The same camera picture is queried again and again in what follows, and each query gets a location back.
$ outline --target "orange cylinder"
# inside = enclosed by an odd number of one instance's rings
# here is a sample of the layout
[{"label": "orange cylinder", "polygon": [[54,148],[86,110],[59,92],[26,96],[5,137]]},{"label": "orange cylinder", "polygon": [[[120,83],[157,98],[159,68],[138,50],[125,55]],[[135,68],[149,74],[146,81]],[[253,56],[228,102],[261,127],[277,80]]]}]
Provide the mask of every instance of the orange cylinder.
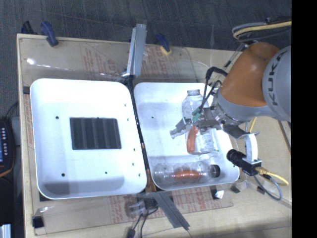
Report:
[{"label": "orange cylinder", "polygon": [[193,153],[195,151],[196,135],[197,135],[198,131],[199,131],[199,129],[193,125],[193,127],[190,129],[190,131],[188,133],[186,148],[187,148],[187,152],[189,152],[189,153]]},{"label": "orange cylinder", "polygon": [[183,180],[192,180],[199,181],[202,177],[202,174],[195,170],[183,170],[174,173],[175,181],[183,181]]},{"label": "orange cylinder", "polygon": [[276,46],[258,42],[238,57],[220,89],[229,102],[248,107],[266,106],[262,78],[268,62],[279,51]]}]

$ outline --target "water bottle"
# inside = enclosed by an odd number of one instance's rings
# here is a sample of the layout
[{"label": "water bottle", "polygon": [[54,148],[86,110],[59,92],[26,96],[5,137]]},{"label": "water bottle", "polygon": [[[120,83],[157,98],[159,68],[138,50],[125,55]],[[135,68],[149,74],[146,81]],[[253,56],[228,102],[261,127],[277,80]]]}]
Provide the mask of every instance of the water bottle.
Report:
[{"label": "water bottle", "polygon": [[153,174],[155,182],[160,185],[207,183],[220,176],[220,167],[202,161],[176,164],[158,163]]},{"label": "water bottle", "polygon": [[[200,90],[188,90],[187,97],[182,102],[183,117],[193,119],[192,112],[196,110],[203,102],[203,96]],[[195,126],[185,133],[187,152],[190,154],[211,153],[214,150],[211,129],[198,129]]]}]

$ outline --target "bottle cap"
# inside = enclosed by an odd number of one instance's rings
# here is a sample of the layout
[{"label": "bottle cap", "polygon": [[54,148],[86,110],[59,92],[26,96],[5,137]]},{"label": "bottle cap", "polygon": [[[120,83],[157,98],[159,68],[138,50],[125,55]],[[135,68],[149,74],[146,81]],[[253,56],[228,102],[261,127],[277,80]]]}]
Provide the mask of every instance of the bottle cap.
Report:
[{"label": "bottle cap", "polygon": [[188,90],[188,91],[187,91],[187,95],[188,95],[188,96],[200,95],[200,90],[199,90],[199,89],[196,89],[196,90]]},{"label": "bottle cap", "polygon": [[220,167],[218,165],[210,165],[209,166],[209,175],[212,178],[216,178],[220,176]]}]

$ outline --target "black grate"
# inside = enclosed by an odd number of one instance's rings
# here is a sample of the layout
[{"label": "black grate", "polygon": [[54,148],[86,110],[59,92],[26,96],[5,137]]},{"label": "black grate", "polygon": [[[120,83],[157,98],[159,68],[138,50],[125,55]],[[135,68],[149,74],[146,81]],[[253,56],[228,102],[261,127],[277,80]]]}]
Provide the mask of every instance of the black grate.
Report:
[{"label": "black grate", "polygon": [[121,149],[118,121],[112,118],[70,118],[73,150]]}]

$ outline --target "dark floor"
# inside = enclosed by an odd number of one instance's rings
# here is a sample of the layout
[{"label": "dark floor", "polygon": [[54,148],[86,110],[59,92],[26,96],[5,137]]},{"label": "dark floor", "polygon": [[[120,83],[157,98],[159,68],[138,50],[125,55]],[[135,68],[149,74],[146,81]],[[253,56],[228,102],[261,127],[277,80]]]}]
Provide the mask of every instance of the dark floor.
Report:
[{"label": "dark floor", "polygon": [[[47,20],[57,36],[125,42],[136,23],[145,23],[149,44],[162,33],[172,46],[235,50],[234,26],[291,15],[292,0],[0,0],[0,117],[18,101],[16,34],[27,20],[38,34]],[[291,32],[265,41],[284,48]],[[7,117],[14,116],[16,107]],[[0,225],[14,229],[23,223],[19,171],[17,158],[14,172],[0,180],[0,202],[8,202],[0,203]]]}]

